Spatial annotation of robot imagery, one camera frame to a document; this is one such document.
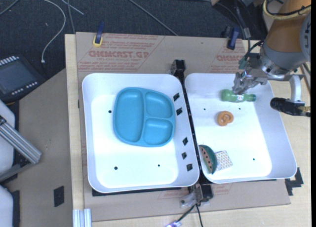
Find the white tray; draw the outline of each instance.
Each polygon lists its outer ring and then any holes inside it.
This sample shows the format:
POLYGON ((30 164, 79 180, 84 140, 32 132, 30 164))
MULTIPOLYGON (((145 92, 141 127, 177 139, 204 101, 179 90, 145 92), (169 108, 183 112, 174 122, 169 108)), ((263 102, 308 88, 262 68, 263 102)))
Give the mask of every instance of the white tray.
POLYGON ((197 143, 213 151, 227 151, 233 165, 209 174, 214 183, 290 178, 296 161, 280 114, 270 107, 274 97, 269 83, 249 89, 255 102, 223 102, 220 93, 231 89, 234 74, 190 74, 185 86, 194 122, 197 143), (216 122, 218 112, 230 111, 234 120, 226 126, 216 122))
POLYGON ((188 187, 199 177, 188 113, 180 81, 168 74, 89 74, 82 82, 88 179, 101 193, 188 187), (161 147, 121 142, 113 130, 117 94, 127 87, 161 92, 174 103, 173 139, 161 147))

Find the black fabric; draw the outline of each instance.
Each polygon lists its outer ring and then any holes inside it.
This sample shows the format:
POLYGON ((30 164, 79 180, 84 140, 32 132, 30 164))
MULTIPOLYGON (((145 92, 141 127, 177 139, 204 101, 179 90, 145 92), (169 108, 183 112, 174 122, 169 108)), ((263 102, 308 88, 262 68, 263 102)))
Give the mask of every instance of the black fabric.
MULTIPOLYGON (((20 53, 46 78, 65 67, 64 34, 72 33, 67 5, 61 0, 50 1, 62 8, 67 21, 63 32, 50 44, 44 55, 45 68, 40 62, 42 51, 63 24, 63 15, 58 8, 45 1, 21 0, 0 16, 1 57, 20 53)), ((220 6, 222 4, 234 10, 233 0, 221 0, 214 7, 211 3, 200 1, 134 1, 179 36, 220 37, 226 26, 238 26, 234 17, 220 6)), ((0 11, 12 2, 13 0, 0 0, 0 11)), ((84 13, 82 15, 72 10, 77 32, 97 32, 99 22, 104 21, 104 32, 108 33, 173 35, 127 0, 70 0, 70 4, 84 13)), ((264 28, 258 24, 262 22, 260 11, 251 7, 249 11, 252 16, 246 21, 251 30, 251 39, 262 39, 265 33, 264 28)))

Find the cardboard sheet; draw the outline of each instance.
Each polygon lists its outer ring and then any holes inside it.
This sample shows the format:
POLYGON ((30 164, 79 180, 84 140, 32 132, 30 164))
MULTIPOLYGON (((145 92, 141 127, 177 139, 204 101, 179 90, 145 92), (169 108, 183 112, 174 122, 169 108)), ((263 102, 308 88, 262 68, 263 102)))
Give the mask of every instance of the cardboard sheet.
MULTIPOLYGON (((115 195, 92 193, 87 178, 82 80, 96 72, 168 73, 175 59, 185 60, 185 76, 191 73, 235 73, 238 61, 245 54, 243 41, 238 39, 232 51, 226 48, 224 38, 103 34, 101 47, 94 47, 94 36, 94 33, 76 34, 85 208, 91 209, 93 221, 184 213, 187 209, 181 208, 179 201, 188 194, 188 188, 115 195)), ((283 179, 211 186, 214 198, 209 205, 202 206, 201 211, 290 203, 283 179)))

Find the binder clip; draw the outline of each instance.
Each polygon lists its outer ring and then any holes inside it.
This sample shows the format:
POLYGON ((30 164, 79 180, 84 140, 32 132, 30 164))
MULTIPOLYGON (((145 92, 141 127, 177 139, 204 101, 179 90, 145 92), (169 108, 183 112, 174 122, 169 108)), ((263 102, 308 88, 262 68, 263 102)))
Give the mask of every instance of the binder clip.
POLYGON ((103 41, 102 32, 103 32, 103 29, 104 29, 104 25, 105 25, 104 22, 100 23, 97 35, 94 36, 93 46, 95 46, 95 47, 100 47, 101 44, 102 44, 102 41, 103 41))

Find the blue divided plate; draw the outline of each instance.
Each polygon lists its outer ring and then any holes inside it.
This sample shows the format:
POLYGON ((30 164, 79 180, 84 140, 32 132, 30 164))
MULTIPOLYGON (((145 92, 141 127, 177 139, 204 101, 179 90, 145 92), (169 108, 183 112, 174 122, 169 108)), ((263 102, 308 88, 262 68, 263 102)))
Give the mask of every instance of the blue divided plate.
POLYGON ((115 100, 113 112, 115 135, 124 143, 158 147, 173 138, 175 112, 173 103, 163 93, 128 87, 115 100))

